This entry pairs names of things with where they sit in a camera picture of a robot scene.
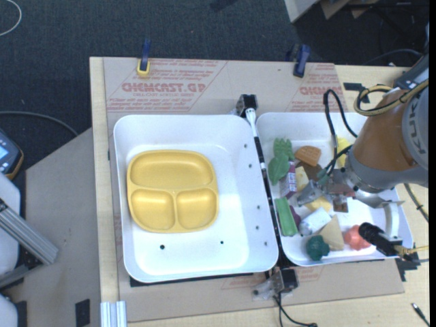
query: dark floor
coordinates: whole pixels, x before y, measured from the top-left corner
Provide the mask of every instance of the dark floor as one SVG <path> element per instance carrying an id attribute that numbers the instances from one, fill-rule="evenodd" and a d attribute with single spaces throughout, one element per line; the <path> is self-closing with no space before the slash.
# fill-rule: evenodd
<path id="1" fill-rule="evenodd" d="M 78 133 L 91 126 L 89 57 L 139 57 L 145 37 L 151 57 L 284 61 L 294 44 L 308 44 L 311 61 L 361 65 L 385 52 L 424 52 L 429 0 L 382 0 L 402 7 L 326 20 L 314 5 L 294 24 L 284 0 L 13 0 L 22 20 L 0 36 L 0 128 L 25 154 L 26 169 L 74 135 L 62 125 L 5 111 L 36 112 Z M 18 10 L 0 0 L 0 33 Z M 371 65 L 411 66 L 399 52 Z"/>

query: white cable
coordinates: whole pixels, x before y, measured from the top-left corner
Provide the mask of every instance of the white cable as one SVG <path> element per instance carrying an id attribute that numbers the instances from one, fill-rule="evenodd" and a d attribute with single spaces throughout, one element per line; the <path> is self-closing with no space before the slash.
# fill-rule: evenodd
<path id="1" fill-rule="evenodd" d="M 18 17 L 17 23 L 15 23 L 15 25 L 11 29 L 4 31 L 3 33 L 0 33 L 0 36 L 4 36 L 6 34 L 9 34 L 11 31 L 13 31 L 20 24 L 21 18 L 22 18 L 22 12 L 21 12 L 20 6 L 18 6 L 18 4 L 15 1 L 12 1 L 12 0 L 4 0 L 4 1 L 7 1 L 7 2 L 11 3 L 12 5 L 14 5 L 18 9 L 18 13 L 20 14 L 20 16 Z"/>

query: table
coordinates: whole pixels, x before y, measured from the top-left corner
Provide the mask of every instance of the table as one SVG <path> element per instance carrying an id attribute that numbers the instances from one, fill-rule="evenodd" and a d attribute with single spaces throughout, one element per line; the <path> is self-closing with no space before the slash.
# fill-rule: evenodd
<path id="1" fill-rule="evenodd" d="M 365 87 L 377 83 L 392 84 L 392 81 L 405 70 L 407 69 L 395 67 L 336 66 L 341 83 L 357 82 L 362 83 Z M 119 289 L 108 161 L 104 66 L 101 57 L 90 58 L 90 76 L 100 291 L 102 302 L 116 302 L 119 300 Z M 356 93 L 344 89 L 344 96 L 350 107 Z M 414 191 L 428 209 L 428 189 L 416 187 Z M 398 193 L 402 200 L 406 200 L 403 207 L 417 246 L 427 245 L 429 243 L 428 223 L 415 210 L 413 202 L 402 186 L 398 187 Z M 420 252 L 421 258 L 427 258 L 428 255 L 428 251 Z M 292 318 L 297 321 L 317 322 L 319 326 L 419 326 L 423 322 L 412 309 L 411 303 L 418 304 L 424 314 L 429 317 L 429 263 L 423 263 L 418 270 L 407 271 L 404 287 L 404 294 L 298 305 L 288 308 L 288 311 Z M 267 308 L 137 322 L 131 323 L 129 326 L 172 326 L 173 324 L 179 326 L 278 326 L 278 318 L 278 308 Z"/>

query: blue clamp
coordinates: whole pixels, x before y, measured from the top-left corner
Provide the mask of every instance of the blue clamp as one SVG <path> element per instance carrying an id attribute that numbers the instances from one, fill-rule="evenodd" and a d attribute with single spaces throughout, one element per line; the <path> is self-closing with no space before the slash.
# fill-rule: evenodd
<path id="1" fill-rule="evenodd" d="M 301 45 L 298 49 L 296 63 L 294 66 L 294 75 L 302 78 L 305 75 L 306 62 L 311 54 L 311 48 L 308 45 Z"/>
<path id="2" fill-rule="evenodd" d="M 142 56 L 138 61 L 138 66 L 136 68 L 136 73 L 139 76 L 147 76 L 150 71 L 150 62 L 149 62 L 149 52 L 150 52 L 151 41 L 149 39 L 145 39 L 144 46 L 142 47 Z"/>

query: yellow divided plate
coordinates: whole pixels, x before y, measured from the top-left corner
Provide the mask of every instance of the yellow divided plate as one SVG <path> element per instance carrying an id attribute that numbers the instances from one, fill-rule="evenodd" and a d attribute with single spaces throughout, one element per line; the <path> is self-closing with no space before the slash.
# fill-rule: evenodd
<path id="1" fill-rule="evenodd" d="M 202 230 L 218 216 L 215 170 L 194 151 L 146 151 L 129 163 L 127 199 L 131 216 L 145 230 Z"/>

